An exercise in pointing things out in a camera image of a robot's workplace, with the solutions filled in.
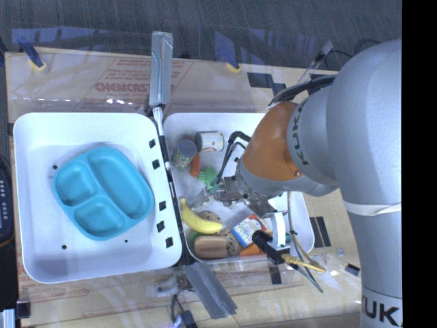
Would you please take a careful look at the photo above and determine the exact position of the green broccoli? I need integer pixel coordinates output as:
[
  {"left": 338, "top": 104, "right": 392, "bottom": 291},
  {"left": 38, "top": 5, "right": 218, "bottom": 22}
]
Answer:
[{"left": 197, "top": 166, "right": 219, "bottom": 189}]

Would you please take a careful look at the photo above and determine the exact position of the yellow banana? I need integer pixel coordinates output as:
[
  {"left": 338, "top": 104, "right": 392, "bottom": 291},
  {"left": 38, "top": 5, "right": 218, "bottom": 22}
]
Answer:
[{"left": 180, "top": 197, "right": 224, "bottom": 235}]

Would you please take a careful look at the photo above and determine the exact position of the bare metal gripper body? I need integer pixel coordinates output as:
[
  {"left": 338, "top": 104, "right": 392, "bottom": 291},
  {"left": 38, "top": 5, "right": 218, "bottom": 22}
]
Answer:
[{"left": 214, "top": 175, "right": 278, "bottom": 219}]

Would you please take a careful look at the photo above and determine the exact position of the brown bread loaf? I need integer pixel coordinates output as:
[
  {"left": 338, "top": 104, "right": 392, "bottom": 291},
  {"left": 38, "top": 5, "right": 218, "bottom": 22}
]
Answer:
[{"left": 193, "top": 235, "right": 229, "bottom": 260}]

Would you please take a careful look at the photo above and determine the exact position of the black cylinder on white bracket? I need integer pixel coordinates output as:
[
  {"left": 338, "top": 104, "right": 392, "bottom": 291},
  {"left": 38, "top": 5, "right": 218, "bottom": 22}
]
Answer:
[{"left": 251, "top": 211, "right": 292, "bottom": 265}]

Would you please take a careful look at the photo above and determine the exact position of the brown chocolate chip biscuit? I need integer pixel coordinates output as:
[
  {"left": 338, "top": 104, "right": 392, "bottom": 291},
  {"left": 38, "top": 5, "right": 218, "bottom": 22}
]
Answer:
[{"left": 219, "top": 227, "right": 244, "bottom": 257}]

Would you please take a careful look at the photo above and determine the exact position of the white can with orange print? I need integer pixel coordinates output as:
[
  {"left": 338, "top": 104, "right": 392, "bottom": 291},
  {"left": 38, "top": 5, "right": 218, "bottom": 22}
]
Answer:
[{"left": 194, "top": 131, "right": 225, "bottom": 154}]

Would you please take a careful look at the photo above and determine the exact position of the orange carrot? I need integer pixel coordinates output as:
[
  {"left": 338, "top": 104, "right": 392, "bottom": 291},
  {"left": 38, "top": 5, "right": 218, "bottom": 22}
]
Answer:
[{"left": 189, "top": 153, "right": 202, "bottom": 178}]

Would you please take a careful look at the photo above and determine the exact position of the white plastic tray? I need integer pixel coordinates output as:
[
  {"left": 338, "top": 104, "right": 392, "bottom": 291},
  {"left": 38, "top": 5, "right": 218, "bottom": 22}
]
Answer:
[
  {"left": 12, "top": 111, "right": 183, "bottom": 284},
  {"left": 163, "top": 111, "right": 315, "bottom": 264}
]

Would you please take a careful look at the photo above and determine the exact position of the brown cardboard board red print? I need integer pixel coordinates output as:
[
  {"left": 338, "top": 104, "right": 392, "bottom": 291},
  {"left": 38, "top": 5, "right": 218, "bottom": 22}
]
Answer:
[{"left": 5, "top": 46, "right": 363, "bottom": 328}]

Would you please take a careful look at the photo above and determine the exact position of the blue and white carton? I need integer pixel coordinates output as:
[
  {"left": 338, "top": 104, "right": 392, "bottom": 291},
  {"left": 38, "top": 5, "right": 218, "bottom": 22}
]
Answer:
[{"left": 231, "top": 217, "right": 264, "bottom": 249}]

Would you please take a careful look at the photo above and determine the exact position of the orange toy food piece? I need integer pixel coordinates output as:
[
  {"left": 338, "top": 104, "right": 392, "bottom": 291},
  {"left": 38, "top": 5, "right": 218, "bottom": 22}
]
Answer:
[{"left": 240, "top": 241, "right": 266, "bottom": 257}]

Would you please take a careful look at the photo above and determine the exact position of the black block with thin wires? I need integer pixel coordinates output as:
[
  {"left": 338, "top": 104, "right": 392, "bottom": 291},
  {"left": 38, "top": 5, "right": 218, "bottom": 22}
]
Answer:
[{"left": 178, "top": 309, "right": 198, "bottom": 328}]

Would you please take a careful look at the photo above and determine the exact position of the green can with grey lid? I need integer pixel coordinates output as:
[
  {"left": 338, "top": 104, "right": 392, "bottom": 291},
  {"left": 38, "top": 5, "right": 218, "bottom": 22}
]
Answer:
[{"left": 170, "top": 139, "right": 199, "bottom": 171}]

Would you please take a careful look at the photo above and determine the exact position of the blue divided plate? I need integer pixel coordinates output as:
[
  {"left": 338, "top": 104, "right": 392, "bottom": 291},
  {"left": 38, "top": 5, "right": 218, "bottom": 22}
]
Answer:
[{"left": 52, "top": 146, "right": 156, "bottom": 242}]

